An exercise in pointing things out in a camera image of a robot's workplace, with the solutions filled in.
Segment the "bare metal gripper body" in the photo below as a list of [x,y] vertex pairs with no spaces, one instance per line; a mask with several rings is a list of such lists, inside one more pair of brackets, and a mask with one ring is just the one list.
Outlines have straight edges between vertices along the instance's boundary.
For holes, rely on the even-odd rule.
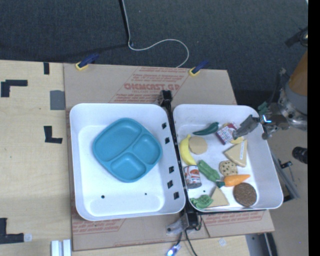
[[296,128],[298,130],[308,130],[308,117],[300,112],[289,100],[279,99],[278,102],[267,103],[259,106],[259,114],[267,127],[287,130]]

